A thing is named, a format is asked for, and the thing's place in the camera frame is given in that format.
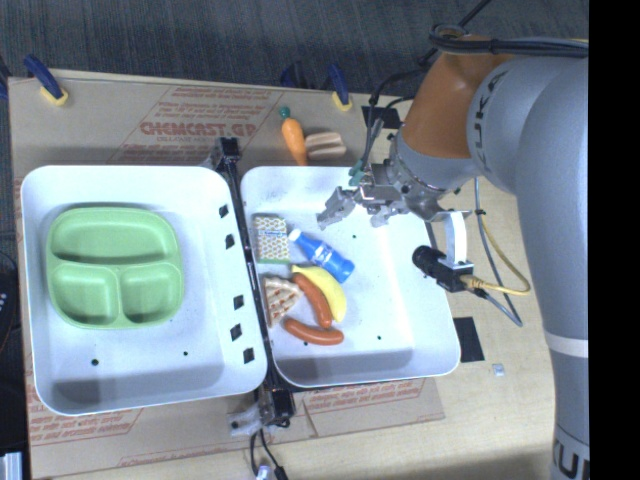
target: divided green plate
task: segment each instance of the divided green plate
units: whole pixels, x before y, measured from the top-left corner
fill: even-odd
[[[97,206],[61,213],[47,236],[46,269],[54,308],[79,327],[157,324],[182,304],[175,230],[149,210]]]

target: yellow banana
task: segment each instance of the yellow banana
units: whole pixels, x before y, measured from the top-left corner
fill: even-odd
[[[293,265],[291,272],[299,272],[306,276],[309,281],[315,284],[324,293],[331,309],[331,316],[336,322],[342,322],[347,313],[347,297],[340,283],[322,267],[300,267]]]

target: toy hot dog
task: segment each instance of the toy hot dog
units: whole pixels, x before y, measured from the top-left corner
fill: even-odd
[[[284,321],[284,328],[296,338],[315,345],[338,345],[344,340],[342,331],[337,329],[315,329],[295,318],[287,318]]]
[[[324,329],[331,327],[333,321],[329,301],[325,297],[322,290],[312,283],[307,276],[300,273],[293,274],[292,280],[309,299],[309,303],[316,314],[318,325]]]

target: cardboard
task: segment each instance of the cardboard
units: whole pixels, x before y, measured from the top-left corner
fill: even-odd
[[[361,106],[367,104],[365,95],[352,95],[353,107],[343,111],[328,92],[52,72],[69,93],[62,107],[42,97],[35,79],[11,79],[9,84],[19,245],[20,184],[31,170],[42,165],[200,165],[207,162],[220,135],[239,138],[241,174],[257,165],[294,165],[280,135],[278,110],[284,105],[303,123],[305,134],[341,134],[348,153],[319,165],[353,165],[364,146]],[[18,251],[23,265],[21,247]],[[227,415],[247,409],[253,403],[252,394],[80,417],[50,412],[34,387],[25,277],[21,268],[34,479],[248,447],[248,436],[231,437]],[[297,414],[291,418],[291,426],[274,432],[272,442],[444,418],[431,378],[305,391],[295,394],[295,402]]]

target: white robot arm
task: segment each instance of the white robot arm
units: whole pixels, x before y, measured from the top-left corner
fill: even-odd
[[[580,53],[579,42],[551,40],[556,54],[517,55],[478,53],[496,42],[461,34],[442,43],[389,159],[365,165],[353,190],[336,189],[318,223],[340,220],[356,204],[374,226],[406,213],[446,220],[438,200],[478,176],[514,194],[554,371],[551,476],[589,479],[588,46]],[[529,53],[541,43],[519,41]],[[420,261],[414,254],[414,263],[437,278],[447,262],[435,252]],[[462,289],[452,282],[460,273],[449,274],[440,284]]]

